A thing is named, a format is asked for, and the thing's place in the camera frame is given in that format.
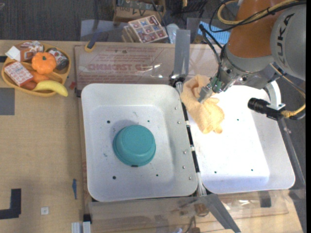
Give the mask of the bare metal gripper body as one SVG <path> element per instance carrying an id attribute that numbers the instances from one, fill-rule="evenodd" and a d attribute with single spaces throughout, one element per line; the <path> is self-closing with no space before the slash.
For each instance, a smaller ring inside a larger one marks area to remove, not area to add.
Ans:
<path id="1" fill-rule="evenodd" d="M 210 79 L 210 86 L 214 93 L 225 92 L 236 82 L 244 82 L 247 73 L 234 66 L 220 66 L 213 78 Z"/>

